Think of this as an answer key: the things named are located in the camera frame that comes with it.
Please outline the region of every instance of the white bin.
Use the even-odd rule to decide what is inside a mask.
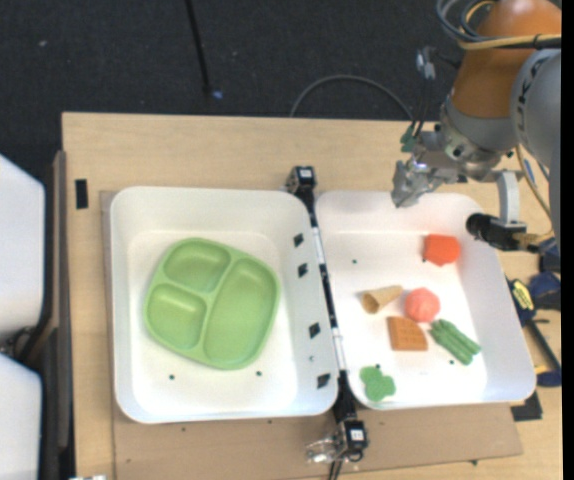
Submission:
[[[0,480],[37,480],[40,454],[41,381],[0,353]]]
[[[428,194],[416,207],[396,209],[388,193],[330,192],[316,205],[319,241],[305,206],[285,192],[172,187],[119,192],[109,211],[119,406],[142,423],[315,415],[336,400],[343,357],[352,392],[373,409],[524,400],[535,375],[496,251],[465,230],[467,217],[478,211],[471,199],[455,194]],[[460,240],[455,264],[421,261],[429,232]],[[145,328],[144,296],[161,256],[174,242],[193,237],[252,254],[281,281],[274,327],[261,356],[246,368],[222,371],[182,357]],[[322,260],[331,279],[337,339],[318,269]],[[299,275],[302,265],[306,275]],[[401,313],[401,301],[369,315],[359,300],[363,290],[390,284],[439,292],[445,301],[441,316],[481,344],[475,361],[467,367],[451,361],[431,338],[426,353],[393,352],[384,319]],[[313,338],[311,329],[317,329]],[[397,388],[377,403],[364,395],[359,378],[363,366],[375,365]]]
[[[0,154],[0,344],[38,323],[44,251],[45,189]]]

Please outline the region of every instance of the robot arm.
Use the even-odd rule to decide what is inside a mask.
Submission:
[[[560,247],[562,12],[547,0],[468,0],[460,27],[454,27],[447,15],[463,1],[438,1],[445,30],[466,53],[436,130],[404,137],[403,151],[411,155],[396,165],[393,201],[397,207],[411,206],[422,194],[463,178],[496,182],[501,215],[472,221],[470,231],[481,234],[484,225],[492,245],[523,248],[512,238],[524,232],[514,201],[522,172],[495,167],[504,155],[524,147],[550,169],[552,222]],[[471,23],[483,9],[488,12],[474,30]]]

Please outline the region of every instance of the green plate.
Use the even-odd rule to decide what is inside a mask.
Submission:
[[[178,354],[233,370],[260,355],[279,298],[278,277],[265,263],[228,245],[190,238],[161,259],[145,298],[145,324]]]

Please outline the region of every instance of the toy ice cream cone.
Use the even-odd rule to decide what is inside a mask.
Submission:
[[[363,308],[367,313],[377,313],[383,306],[394,299],[400,297],[403,293],[403,287],[400,285],[386,286],[375,290],[363,292],[360,299]]]

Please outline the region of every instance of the black floor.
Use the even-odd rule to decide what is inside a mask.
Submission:
[[[41,177],[63,111],[287,116],[335,74],[367,77],[413,107],[417,49],[460,55],[435,1],[193,0],[219,100],[203,94],[185,0],[0,0],[0,152]],[[454,74],[440,66],[430,118]],[[406,119],[354,82],[321,86],[297,115]]]

